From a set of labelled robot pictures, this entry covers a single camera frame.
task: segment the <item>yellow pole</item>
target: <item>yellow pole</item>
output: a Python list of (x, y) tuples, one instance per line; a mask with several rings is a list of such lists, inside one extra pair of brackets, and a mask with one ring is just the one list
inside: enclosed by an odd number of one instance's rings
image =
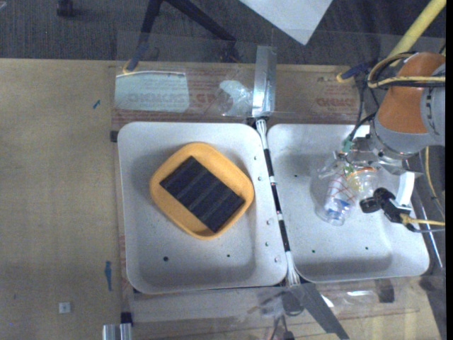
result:
[(390, 52), (389, 57), (410, 50), (417, 39), (425, 32), (426, 28), (446, 5), (447, 0), (431, 0), (419, 17), (413, 22), (406, 34), (401, 38), (396, 47)]

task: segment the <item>chair caster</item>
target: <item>chair caster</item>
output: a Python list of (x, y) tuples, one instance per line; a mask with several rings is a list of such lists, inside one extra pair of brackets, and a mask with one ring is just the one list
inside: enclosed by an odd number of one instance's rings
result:
[(57, 4), (58, 16), (74, 16), (74, 9), (71, 0), (59, 0)]

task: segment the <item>blue mark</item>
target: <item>blue mark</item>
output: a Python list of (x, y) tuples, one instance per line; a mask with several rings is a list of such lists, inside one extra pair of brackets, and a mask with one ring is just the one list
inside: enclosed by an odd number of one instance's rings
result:
[(105, 277), (107, 278), (108, 290), (112, 290), (112, 262), (106, 261), (105, 262), (105, 269), (104, 269)]

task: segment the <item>gray floor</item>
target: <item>gray floor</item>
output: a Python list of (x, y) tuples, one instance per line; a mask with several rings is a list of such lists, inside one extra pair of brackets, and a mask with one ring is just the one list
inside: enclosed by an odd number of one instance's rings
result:
[[(0, 1), (8, 4), (0, 11), (0, 57), (36, 59), (122, 60), (134, 45), (147, 6), (147, 0), (74, 0), (77, 15), (60, 18), (57, 0)], [(354, 64), (385, 54), (430, 0), (333, 0), (306, 46), (238, 0), (191, 1), (239, 42), (276, 44), (279, 63)], [(162, 6), (153, 33), (185, 37), (187, 44), (193, 42), (194, 50), (212, 39), (204, 28), (168, 4)], [(441, 45), (446, 38), (446, 9), (423, 36), (422, 43)], [(147, 59), (153, 59), (152, 52)], [(432, 170), (441, 192), (445, 190), (445, 150), (433, 150), (432, 156), (432, 162), (437, 160)], [(422, 197), (430, 196), (426, 184), (420, 182), (419, 187)], [(439, 241), (444, 246), (445, 236)], [(435, 275), (423, 285), (446, 338), (445, 272), (436, 270)]]

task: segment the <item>orange object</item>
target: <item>orange object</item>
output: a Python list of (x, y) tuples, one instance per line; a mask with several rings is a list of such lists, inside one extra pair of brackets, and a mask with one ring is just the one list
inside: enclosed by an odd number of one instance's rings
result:
[[(445, 63), (445, 57), (422, 52), (409, 57), (398, 72), (398, 77), (430, 77)], [(379, 122), (387, 129), (404, 133), (427, 133), (420, 112), (420, 98), (424, 88), (392, 86), (387, 91), (377, 113)]]
[[(190, 157), (195, 158), (244, 200), (241, 207), (216, 232), (208, 228), (161, 185), (165, 178)], [(187, 144), (168, 158), (151, 177), (149, 191), (153, 201), (169, 219), (198, 239), (214, 239), (227, 231), (245, 213), (254, 198), (253, 184), (247, 175), (214, 147), (203, 142)]]

